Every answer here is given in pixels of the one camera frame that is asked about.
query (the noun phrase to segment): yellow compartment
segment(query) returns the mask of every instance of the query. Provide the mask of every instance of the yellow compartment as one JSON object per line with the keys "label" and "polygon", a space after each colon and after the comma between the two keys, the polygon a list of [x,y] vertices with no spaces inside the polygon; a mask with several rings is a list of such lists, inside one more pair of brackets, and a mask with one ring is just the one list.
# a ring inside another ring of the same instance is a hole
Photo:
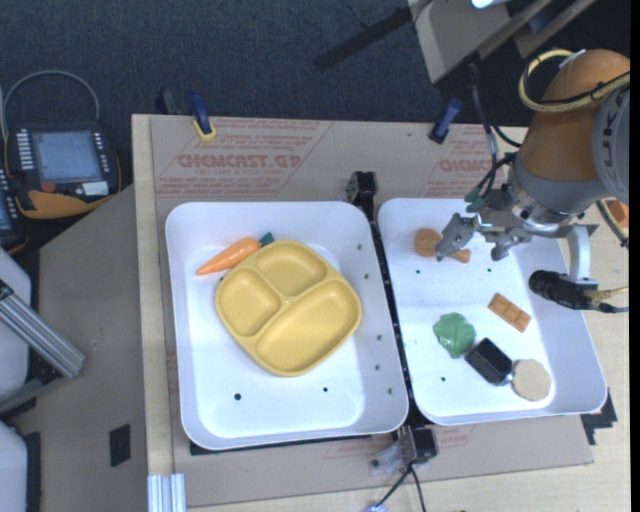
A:
{"label": "yellow compartment", "polygon": [[273,242],[235,267],[216,292],[224,325],[267,370],[300,375],[326,359],[360,325],[360,299],[307,245]]}

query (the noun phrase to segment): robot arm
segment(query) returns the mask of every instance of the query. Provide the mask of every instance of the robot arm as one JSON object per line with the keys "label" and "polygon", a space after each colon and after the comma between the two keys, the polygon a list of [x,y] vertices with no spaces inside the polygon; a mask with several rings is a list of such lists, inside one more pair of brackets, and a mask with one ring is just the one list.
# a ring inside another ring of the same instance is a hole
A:
{"label": "robot arm", "polygon": [[[543,99],[535,102],[527,78],[550,58],[564,60]],[[467,212],[474,215],[452,217],[436,245],[438,260],[460,250],[475,232],[494,244],[495,261],[534,236],[567,238],[571,271],[560,278],[569,283],[570,296],[550,295],[544,279],[556,276],[532,276],[530,286],[565,306],[590,307],[584,294],[597,283],[588,276],[589,235],[597,226],[572,221],[606,197],[629,203],[629,70],[628,58],[607,50],[554,50],[532,61],[519,86],[522,101],[536,111],[527,135],[518,151],[498,162],[465,198],[470,203]],[[507,182],[496,190],[489,185],[481,193],[503,165],[509,166]]]}

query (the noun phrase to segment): white tray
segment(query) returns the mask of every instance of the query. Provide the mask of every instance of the white tray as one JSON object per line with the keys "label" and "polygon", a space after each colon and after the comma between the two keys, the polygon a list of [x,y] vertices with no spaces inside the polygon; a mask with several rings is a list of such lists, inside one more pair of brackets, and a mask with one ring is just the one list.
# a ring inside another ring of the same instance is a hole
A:
{"label": "white tray", "polygon": [[[456,425],[600,409],[607,389],[582,313],[538,297],[528,288],[535,270],[567,272],[557,240],[534,237],[498,262],[491,260],[491,245],[477,233],[466,246],[471,249],[468,264],[453,258],[438,262],[415,252],[418,229],[442,231],[453,213],[470,216],[465,207],[457,199],[393,199],[378,214],[415,401],[422,414],[434,423]],[[524,333],[487,308],[496,292],[532,316]],[[440,317],[451,312],[469,320],[476,341],[487,337],[514,361],[533,358],[544,364],[552,378],[547,398],[525,400],[510,385],[486,382],[463,357],[451,358],[433,331]]]}
{"label": "white tray", "polygon": [[[196,276],[213,254],[271,232],[317,251],[353,286],[363,317],[327,360],[298,377],[254,362],[214,305],[223,273]],[[205,202],[176,207],[166,240],[178,354],[180,409],[189,438],[210,450],[391,432],[408,397],[369,223],[332,202]]]}

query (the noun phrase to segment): toy carrot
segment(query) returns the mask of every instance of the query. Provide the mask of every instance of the toy carrot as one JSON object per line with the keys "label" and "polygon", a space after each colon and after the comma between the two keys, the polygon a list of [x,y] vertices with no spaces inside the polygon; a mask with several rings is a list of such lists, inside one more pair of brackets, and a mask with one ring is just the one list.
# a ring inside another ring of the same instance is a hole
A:
{"label": "toy carrot", "polygon": [[244,237],[216,254],[213,258],[196,270],[196,275],[203,276],[213,272],[220,272],[235,267],[238,263],[251,256],[260,247],[273,242],[271,233],[267,233],[260,240],[252,237]]}

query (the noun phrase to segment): yellow plate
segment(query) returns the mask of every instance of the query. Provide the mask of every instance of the yellow plate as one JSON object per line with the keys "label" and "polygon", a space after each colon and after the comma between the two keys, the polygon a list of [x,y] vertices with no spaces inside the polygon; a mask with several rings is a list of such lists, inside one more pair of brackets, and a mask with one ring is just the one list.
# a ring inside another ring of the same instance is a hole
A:
{"label": "yellow plate", "polygon": [[307,245],[273,242],[231,270],[216,309],[234,339],[267,370],[300,375],[358,328],[360,299],[347,280]]}

